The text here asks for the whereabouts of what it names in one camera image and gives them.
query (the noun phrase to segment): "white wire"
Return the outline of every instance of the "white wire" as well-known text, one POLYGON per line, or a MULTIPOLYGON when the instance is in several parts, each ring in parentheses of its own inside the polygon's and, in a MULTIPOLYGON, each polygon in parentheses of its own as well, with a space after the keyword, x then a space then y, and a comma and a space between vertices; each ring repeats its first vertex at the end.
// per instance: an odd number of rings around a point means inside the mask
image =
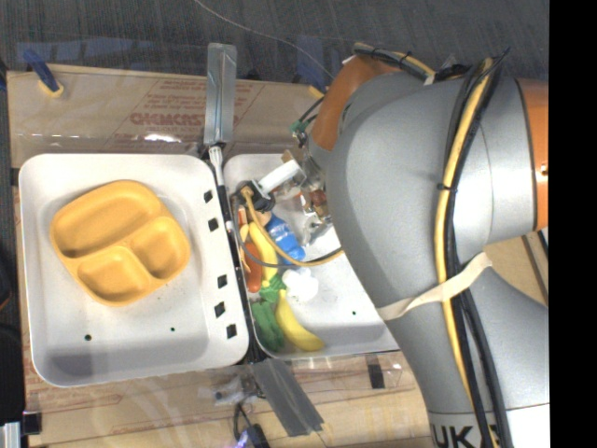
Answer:
POLYGON ((326 70, 326 68, 320 64, 310 53, 308 53, 307 51, 305 51, 304 49, 302 49, 301 47, 295 45, 294 43, 291 43, 289 41, 283 40, 282 38, 279 38, 277 36, 274 35, 268 35, 268 34, 264 34, 258 30, 254 30, 252 28, 249 28, 248 26, 244 26, 236 21, 233 21, 231 19, 228 19, 226 17, 224 17, 223 15, 220 15, 219 13, 217 13, 215 10, 209 8, 208 6, 206 6, 201 0, 192 0, 193 2, 195 2, 197 5, 199 5, 201 8, 203 8, 206 12, 211 13, 212 15, 214 15, 215 17, 219 18, 220 20, 225 21, 226 23, 229 23, 232 26, 235 26, 237 28, 240 28, 241 30, 245 30, 246 32, 255 34, 255 35, 259 35, 259 36, 263 36, 264 38, 269 38, 270 40, 274 40, 280 43, 284 43, 285 45, 288 45, 298 51, 300 51, 301 53, 303 53, 304 55, 306 55, 310 60, 312 60, 317 66, 319 66, 319 68, 321 68, 326 75, 328 75, 329 77, 333 78, 334 76, 326 70))

